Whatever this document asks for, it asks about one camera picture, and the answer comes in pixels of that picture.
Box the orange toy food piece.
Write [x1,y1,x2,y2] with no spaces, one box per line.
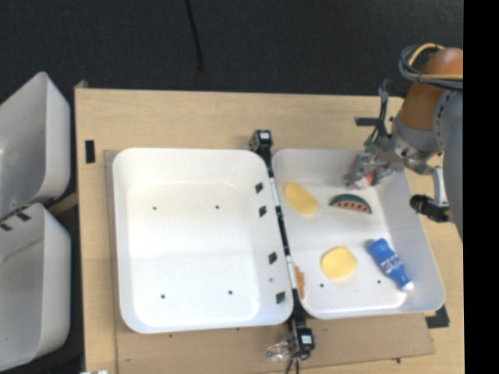
[293,265,306,300]

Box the black cylinder on white bracket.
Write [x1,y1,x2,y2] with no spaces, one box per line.
[409,165,450,224]

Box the toy watermelon slice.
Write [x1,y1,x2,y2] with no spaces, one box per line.
[328,193,373,215]

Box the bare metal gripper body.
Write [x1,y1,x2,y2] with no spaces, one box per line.
[370,141,440,180]

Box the black block with thin wires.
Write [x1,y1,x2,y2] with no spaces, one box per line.
[292,326,317,353]
[249,129,274,152]

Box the yellow oval toy food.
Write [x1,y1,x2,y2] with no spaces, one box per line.
[320,245,359,282]
[284,181,321,216]

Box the white plastic tray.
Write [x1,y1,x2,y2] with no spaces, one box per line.
[271,147,446,321]
[111,146,295,335]

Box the blue plastic bottle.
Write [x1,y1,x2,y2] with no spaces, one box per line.
[366,238,416,293]

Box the thin black and white rod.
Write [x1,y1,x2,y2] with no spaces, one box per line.
[263,149,306,327]

